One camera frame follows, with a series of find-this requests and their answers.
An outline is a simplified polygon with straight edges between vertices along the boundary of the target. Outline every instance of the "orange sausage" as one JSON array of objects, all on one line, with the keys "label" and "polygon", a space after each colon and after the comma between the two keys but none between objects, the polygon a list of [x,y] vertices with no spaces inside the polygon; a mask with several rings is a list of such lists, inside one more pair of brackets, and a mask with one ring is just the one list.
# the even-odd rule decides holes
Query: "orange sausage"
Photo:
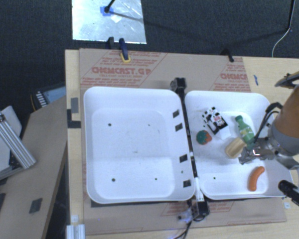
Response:
[{"label": "orange sausage", "polygon": [[255,171],[253,171],[253,173],[249,178],[249,184],[248,184],[248,189],[250,191],[256,191],[258,178],[264,171],[265,168],[263,166],[259,166]]}]

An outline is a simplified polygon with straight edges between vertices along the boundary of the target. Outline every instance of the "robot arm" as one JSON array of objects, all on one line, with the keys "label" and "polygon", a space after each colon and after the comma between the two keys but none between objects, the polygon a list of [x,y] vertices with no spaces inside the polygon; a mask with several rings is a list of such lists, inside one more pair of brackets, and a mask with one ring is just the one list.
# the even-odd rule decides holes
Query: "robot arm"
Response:
[{"label": "robot arm", "polygon": [[[277,86],[294,88],[292,94],[282,107],[281,105],[271,104],[266,110],[260,131],[266,124],[269,117],[269,110],[280,108],[280,112],[269,126],[268,136],[258,138],[258,132],[254,137],[254,146],[252,149],[244,147],[239,157],[239,162],[244,164],[253,159],[276,159],[289,170],[296,170],[299,177],[299,163],[293,159],[293,156],[299,154],[299,85],[293,84],[294,80],[299,79],[299,72],[287,74],[283,79],[276,83]],[[299,186],[282,181],[279,183],[279,189],[292,201],[299,206]]]}]

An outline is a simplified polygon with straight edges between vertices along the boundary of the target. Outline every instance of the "plastic bottle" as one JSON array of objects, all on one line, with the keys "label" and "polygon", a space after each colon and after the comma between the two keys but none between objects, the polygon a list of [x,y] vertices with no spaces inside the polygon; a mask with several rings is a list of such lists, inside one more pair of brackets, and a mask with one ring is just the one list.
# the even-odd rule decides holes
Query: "plastic bottle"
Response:
[{"label": "plastic bottle", "polygon": [[243,117],[241,115],[235,117],[235,121],[237,121],[238,123],[239,133],[242,136],[244,142],[247,144],[247,148],[252,148],[254,145],[254,132],[249,125],[244,123]]}]

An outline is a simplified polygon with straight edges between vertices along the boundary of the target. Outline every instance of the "dark floor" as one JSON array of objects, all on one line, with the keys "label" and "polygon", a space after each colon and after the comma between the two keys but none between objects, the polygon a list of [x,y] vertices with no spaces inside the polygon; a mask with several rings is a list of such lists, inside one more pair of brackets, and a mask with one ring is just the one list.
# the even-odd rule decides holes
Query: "dark floor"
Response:
[{"label": "dark floor", "polygon": [[[228,48],[232,55],[260,57],[270,57],[286,31],[291,4],[141,1],[148,43],[128,45],[131,50],[219,54]],[[71,20],[71,0],[0,0],[0,108],[12,105],[23,124],[33,111],[30,93],[65,80],[65,49],[104,48],[104,43],[72,40]],[[299,0],[292,30],[277,46],[276,57],[299,58]],[[62,201],[56,203],[59,213]]]}]

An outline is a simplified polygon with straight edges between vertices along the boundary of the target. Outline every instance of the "metal plate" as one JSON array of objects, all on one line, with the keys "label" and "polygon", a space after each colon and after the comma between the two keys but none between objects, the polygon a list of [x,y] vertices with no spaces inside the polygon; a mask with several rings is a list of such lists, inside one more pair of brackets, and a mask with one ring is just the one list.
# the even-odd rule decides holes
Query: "metal plate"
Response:
[{"label": "metal plate", "polygon": [[72,0],[74,40],[107,41],[113,36],[118,42],[146,44],[141,0],[116,0],[110,13],[102,8],[111,0]]}]

